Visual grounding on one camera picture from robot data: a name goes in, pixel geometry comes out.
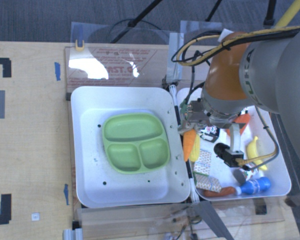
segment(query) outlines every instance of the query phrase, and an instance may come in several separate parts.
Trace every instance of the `blue bottle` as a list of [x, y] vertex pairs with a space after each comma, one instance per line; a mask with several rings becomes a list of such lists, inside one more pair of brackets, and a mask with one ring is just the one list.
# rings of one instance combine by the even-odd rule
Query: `blue bottle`
[[261, 191], [266, 191], [271, 187], [271, 182], [267, 177], [261, 177], [257, 179], [250, 179], [242, 186], [237, 186], [235, 188], [236, 195], [241, 195], [242, 193], [253, 195]]

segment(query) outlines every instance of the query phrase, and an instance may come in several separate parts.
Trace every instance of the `table surface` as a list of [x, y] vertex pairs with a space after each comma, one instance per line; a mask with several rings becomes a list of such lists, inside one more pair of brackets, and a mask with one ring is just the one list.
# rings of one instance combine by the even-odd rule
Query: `table surface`
[[[0, 202], [2, 194], [12, 197], [11, 220], [9, 224], [0, 225], [0, 239], [62, 239], [63, 230], [72, 228], [75, 216], [72, 135], [69, 101], [66, 101], [65, 56], [65, 48], [70, 46], [70, 43], [0, 42], [0, 58], [9, 58], [12, 63], [12, 77], [3, 77], [0, 65], [0, 90], [5, 91], [5, 117], [0, 119]], [[156, 67], [165, 71], [168, 46], [151, 47], [160, 50], [157, 60], [164, 63], [158, 63]], [[55, 63], [60, 64], [60, 80], [56, 79]], [[65, 185], [68, 186], [68, 202]], [[236, 240], [249, 239], [247, 236], [253, 236], [253, 239], [300, 239], [292, 210], [284, 198], [274, 197], [275, 202], [271, 201], [275, 203], [269, 207], [269, 213], [275, 213], [272, 220], [260, 222], [251, 217], [248, 224], [240, 220], [233, 223], [233, 217], [229, 215], [233, 209], [231, 203], [213, 205]], [[39, 213], [39, 220], [32, 221], [32, 213]], [[197, 232], [199, 239], [216, 237], [204, 226], [198, 227]]]

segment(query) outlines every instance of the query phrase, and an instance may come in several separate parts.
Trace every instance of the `black bracket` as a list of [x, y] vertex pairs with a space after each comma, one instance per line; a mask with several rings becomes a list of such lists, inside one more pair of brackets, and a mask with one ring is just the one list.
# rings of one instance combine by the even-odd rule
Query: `black bracket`
[[11, 60], [9, 58], [0, 58], [0, 65], [2, 65], [2, 77], [10, 78], [11, 73]]
[[11, 194], [2, 194], [0, 203], [0, 225], [11, 221]]

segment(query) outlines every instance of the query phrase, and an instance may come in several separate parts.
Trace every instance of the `yellow cable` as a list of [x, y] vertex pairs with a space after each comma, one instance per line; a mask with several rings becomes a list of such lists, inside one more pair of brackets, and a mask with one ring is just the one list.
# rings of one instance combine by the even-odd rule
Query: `yellow cable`
[[[221, 50], [224, 46], [227, 46], [237, 40], [243, 39], [243, 38], [249, 38], [249, 37], [253, 37], [253, 36], [257, 36], [257, 35], [262, 35], [262, 34], [269, 34], [269, 33], [276, 33], [276, 32], [284, 32], [284, 31], [290, 31], [290, 30], [297, 30], [300, 29], [300, 26], [286, 26], [286, 27], [279, 27], [279, 28], [270, 28], [270, 29], [262, 29], [262, 30], [257, 30], [257, 31], [253, 31], [253, 32], [249, 32], [249, 33], [244, 33], [241, 35], [237, 35], [234, 38], [228, 39], [223, 41], [221, 44], [219, 44], [218, 46], [216, 46], [215, 48], [211, 49], [210, 51], [208, 51], [205, 55], [203, 55], [202, 57], [191, 61], [191, 62], [178, 62], [180, 65], [182, 66], [195, 66], [198, 63], [201, 63], [202, 61], [204, 61], [206, 58], [210, 57], [211, 55], [213, 55], [214, 53], [216, 53], [217, 51]], [[203, 39], [208, 39], [208, 38], [217, 38], [219, 37], [219, 35], [208, 35], [208, 36], [202, 36], [199, 37], [197, 39], [191, 40], [188, 43], [186, 43], [181, 49], [180, 51], [177, 53], [176, 55], [176, 60], [180, 61], [180, 56], [181, 54], [184, 52], [184, 50], [186, 50], [188, 47], [190, 47], [192, 44], [203, 40]]]
[[290, 5], [288, 10], [281, 17], [281, 19], [279, 19], [275, 27], [287, 26], [299, 10], [300, 10], [300, 0], [294, 0], [294, 2]]

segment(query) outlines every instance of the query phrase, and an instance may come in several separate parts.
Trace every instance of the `bottle cap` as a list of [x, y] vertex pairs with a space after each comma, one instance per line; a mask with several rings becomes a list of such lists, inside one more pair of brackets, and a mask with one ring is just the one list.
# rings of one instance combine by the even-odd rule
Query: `bottle cap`
[[236, 186], [236, 187], [235, 187], [235, 194], [236, 194], [237, 196], [239, 196], [239, 195], [242, 194], [242, 190], [241, 190], [241, 188], [240, 188], [239, 186]]

